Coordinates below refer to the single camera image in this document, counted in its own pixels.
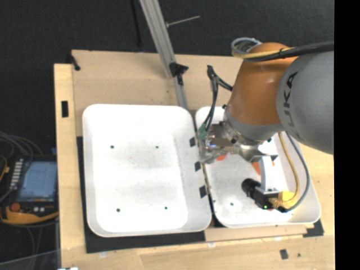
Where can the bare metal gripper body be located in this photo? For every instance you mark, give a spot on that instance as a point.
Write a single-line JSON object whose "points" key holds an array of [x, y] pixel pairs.
{"points": [[222, 142]]}

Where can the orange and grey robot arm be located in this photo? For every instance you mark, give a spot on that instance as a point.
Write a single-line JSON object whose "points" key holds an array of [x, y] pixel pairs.
{"points": [[258, 94]]}

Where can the white plastic tray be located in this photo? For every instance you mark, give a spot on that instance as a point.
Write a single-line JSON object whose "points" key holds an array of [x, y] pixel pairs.
{"points": [[230, 184], [140, 173]]}

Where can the pale wood board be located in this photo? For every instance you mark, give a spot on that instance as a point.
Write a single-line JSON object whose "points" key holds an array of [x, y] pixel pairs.
{"points": [[121, 77]]}

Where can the black cylinder on white bracket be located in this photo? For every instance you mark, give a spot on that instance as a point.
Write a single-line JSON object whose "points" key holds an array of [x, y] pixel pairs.
{"points": [[254, 191]]}

